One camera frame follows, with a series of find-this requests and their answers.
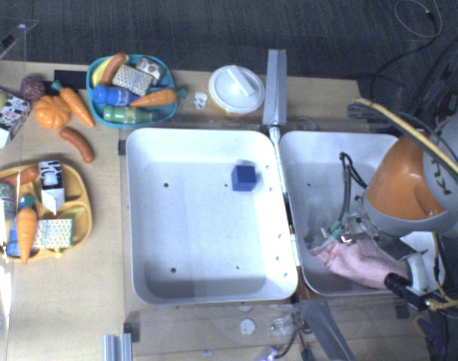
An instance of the blue bowl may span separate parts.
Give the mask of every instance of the blue bowl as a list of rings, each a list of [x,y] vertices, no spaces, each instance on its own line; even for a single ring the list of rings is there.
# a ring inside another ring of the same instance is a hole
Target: blue bowl
[[[177,112],[178,100],[175,100],[175,102],[173,102],[171,105],[164,105],[160,107],[150,107],[150,112],[157,111],[159,113],[158,119],[154,122],[122,124],[122,123],[108,122],[107,120],[103,119],[103,109],[105,108],[105,105],[103,104],[98,105],[95,102],[93,102],[92,73],[100,64],[104,62],[104,60],[108,59],[109,57],[111,56],[106,56],[106,57],[97,59],[95,62],[93,62],[90,65],[90,67],[88,68],[88,72],[86,73],[86,91],[88,94],[88,102],[89,102],[90,109],[92,110],[92,114],[98,122],[108,127],[113,127],[115,129],[139,129],[141,127],[149,127],[157,123],[165,122],[166,120],[171,119],[175,115],[175,113]],[[146,57],[150,60],[153,60],[155,63],[157,63],[158,65],[161,65],[165,69],[165,73],[163,74],[162,79],[160,80],[159,84],[157,86],[152,86],[151,88],[149,88],[148,93],[157,91],[162,88],[175,89],[174,78],[171,76],[170,70],[168,69],[168,67],[165,65],[165,63],[162,60],[157,59],[156,57],[153,57],[153,56],[130,54],[129,61],[126,64],[130,65],[131,67],[135,67],[138,64],[138,62],[140,61],[141,57]]]

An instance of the white container lid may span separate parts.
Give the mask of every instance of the white container lid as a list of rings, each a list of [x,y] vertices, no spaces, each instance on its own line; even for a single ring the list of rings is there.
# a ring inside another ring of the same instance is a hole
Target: white container lid
[[[208,81],[215,103],[232,114],[249,114],[264,102],[265,88],[251,70],[235,65],[217,69]]]

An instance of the toy vegetable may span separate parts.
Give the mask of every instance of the toy vegetable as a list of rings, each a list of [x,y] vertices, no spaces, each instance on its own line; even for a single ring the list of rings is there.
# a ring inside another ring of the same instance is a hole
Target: toy vegetable
[[[42,96],[35,103],[34,112],[45,129],[61,129],[71,117],[70,107],[59,96]]]
[[[130,103],[130,107],[156,107],[171,105],[177,99],[177,93],[172,88],[164,88],[149,93]]]
[[[35,240],[38,215],[36,211],[26,206],[17,215],[18,247],[20,248],[21,263],[26,265],[30,257],[30,251]]]
[[[82,102],[81,97],[72,90],[70,87],[63,87],[62,84],[55,80],[51,85],[53,89],[60,92],[60,96],[65,101],[65,103],[70,107],[71,112],[77,115],[82,121],[84,121],[88,126],[94,127],[95,123],[93,122],[92,115],[86,108],[86,105]]]

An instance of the blue bottle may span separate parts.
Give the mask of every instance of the blue bottle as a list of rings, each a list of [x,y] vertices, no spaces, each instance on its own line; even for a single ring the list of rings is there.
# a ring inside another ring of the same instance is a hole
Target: blue bottle
[[[100,84],[93,89],[93,101],[97,105],[127,106],[138,98],[140,96],[131,93],[125,88],[106,87]]]
[[[6,247],[6,254],[8,256],[20,257],[20,247],[18,246],[18,229],[17,229],[17,218],[13,220],[10,230],[10,240]]]

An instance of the gray floor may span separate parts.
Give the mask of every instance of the gray floor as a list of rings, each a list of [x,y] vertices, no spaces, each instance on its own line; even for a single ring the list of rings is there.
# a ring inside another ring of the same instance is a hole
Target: gray floor
[[[157,56],[170,68],[212,71],[235,63],[265,73],[267,49],[284,48],[291,75],[348,77],[373,74],[429,41],[397,21],[398,1],[0,0],[0,17],[39,20],[28,43],[34,61],[87,64],[123,51]],[[417,1],[434,13],[439,29],[433,1]],[[458,38],[458,0],[436,2],[441,34],[384,70],[411,93]],[[419,5],[401,3],[399,13],[411,28],[434,33]]]

